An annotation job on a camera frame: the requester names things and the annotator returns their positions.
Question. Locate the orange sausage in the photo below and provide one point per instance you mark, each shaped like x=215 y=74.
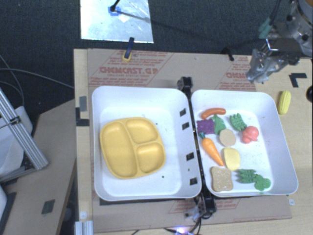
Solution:
x=213 y=112

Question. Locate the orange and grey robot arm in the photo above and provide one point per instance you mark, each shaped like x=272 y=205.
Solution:
x=307 y=1

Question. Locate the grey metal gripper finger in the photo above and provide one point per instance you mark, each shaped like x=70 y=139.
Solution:
x=254 y=67
x=268 y=70

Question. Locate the thin black rod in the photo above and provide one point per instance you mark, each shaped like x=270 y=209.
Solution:
x=195 y=136

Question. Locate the yellow divided plate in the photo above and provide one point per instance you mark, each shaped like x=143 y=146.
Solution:
x=132 y=148

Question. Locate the green lettuce leaf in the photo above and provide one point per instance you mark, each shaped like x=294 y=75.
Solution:
x=219 y=125

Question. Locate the tan round biscuit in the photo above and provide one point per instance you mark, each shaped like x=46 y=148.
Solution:
x=227 y=138

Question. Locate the purple grapes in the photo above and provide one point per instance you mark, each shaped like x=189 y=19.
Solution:
x=205 y=126

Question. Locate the green broccoli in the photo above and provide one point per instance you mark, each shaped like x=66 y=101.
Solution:
x=262 y=183

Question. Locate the green pea pods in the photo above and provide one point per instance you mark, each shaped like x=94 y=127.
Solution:
x=246 y=176

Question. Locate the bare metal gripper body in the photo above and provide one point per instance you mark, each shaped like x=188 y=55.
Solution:
x=286 y=48

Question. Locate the white plastic tray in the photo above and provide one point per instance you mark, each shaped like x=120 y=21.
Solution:
x=176 y=141
x=269 y=155

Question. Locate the yellow potato half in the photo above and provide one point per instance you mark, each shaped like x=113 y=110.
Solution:
x=231 y=158

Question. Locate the brown bread slice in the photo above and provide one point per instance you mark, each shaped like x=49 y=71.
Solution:
x=221 y=179

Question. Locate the brown cardboard board red print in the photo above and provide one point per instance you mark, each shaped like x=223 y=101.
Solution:
x=156 y=65

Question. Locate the orange carrot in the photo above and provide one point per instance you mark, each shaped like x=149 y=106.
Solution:
x=211 y=149

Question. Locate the green leafy vegetable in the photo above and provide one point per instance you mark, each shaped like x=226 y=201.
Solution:
x=238 y=123

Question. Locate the yellow corn cob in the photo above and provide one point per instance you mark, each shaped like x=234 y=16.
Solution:
x=284 y=102

